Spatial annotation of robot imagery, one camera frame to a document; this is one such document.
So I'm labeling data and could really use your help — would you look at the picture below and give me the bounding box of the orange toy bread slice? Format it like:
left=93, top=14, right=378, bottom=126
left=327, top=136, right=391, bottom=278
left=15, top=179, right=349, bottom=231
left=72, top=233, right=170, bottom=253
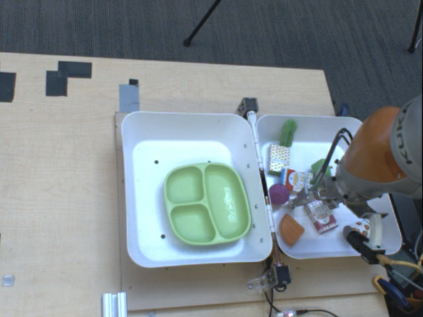
left=279, top=213, right=305, bottom=247

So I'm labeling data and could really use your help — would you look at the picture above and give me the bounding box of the black block with thin wires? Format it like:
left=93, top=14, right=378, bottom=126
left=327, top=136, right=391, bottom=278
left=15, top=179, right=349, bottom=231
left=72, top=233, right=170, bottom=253
left=238, top=97, right=259, bottom=114
left=268, top=264, right=292, bottom=292

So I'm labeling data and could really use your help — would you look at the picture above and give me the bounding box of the black tripod leg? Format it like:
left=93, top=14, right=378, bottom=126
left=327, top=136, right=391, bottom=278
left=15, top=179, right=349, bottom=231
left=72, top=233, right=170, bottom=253
left=407, top=1, right=423, bottom=54
left=182, top=0, right=239, bottom=48

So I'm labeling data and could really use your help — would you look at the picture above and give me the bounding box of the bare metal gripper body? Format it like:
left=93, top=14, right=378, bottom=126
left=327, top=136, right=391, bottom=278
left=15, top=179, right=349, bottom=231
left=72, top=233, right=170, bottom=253
left=313, top=176, right=346, bottom=209

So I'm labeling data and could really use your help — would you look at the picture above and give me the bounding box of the green divided plate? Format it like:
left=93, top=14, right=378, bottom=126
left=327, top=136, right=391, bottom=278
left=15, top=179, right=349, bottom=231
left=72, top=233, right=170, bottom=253
left=163, top=162, right=253, bottom=246

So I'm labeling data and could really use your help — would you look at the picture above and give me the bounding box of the white red and blue carton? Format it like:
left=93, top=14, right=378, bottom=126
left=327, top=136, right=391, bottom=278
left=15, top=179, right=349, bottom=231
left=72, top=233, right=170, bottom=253
left=280, top=167, right=313, bottom=193

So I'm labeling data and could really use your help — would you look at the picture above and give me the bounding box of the white plastic tray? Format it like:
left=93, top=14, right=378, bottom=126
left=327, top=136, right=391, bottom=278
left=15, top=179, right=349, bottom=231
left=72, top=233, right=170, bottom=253
left=255, top=114, right=403, bottom=260
left=120, top=111, right=274, bottom=269

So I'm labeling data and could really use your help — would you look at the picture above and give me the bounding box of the thin black and white rod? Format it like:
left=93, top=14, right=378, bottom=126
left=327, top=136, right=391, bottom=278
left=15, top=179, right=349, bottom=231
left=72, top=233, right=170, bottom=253
left=246, top=110, right=282, bottom=270

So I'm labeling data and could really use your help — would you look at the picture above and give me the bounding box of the green toy vegetable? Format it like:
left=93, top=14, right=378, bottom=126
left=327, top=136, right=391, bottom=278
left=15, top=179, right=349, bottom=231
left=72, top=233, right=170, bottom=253
left=310, top=158, right=332, bottom=178

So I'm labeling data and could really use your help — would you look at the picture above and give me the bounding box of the white and yellow patterned carton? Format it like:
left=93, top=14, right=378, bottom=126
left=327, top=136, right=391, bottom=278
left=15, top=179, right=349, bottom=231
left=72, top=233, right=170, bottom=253
left=267, top=143, right=291, bottom=176

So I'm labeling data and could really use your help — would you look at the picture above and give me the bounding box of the black cylinder on white bracket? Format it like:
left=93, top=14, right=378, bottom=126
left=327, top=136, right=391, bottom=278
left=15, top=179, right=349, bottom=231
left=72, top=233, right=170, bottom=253
left=342, top=212, right=387, bottom=265

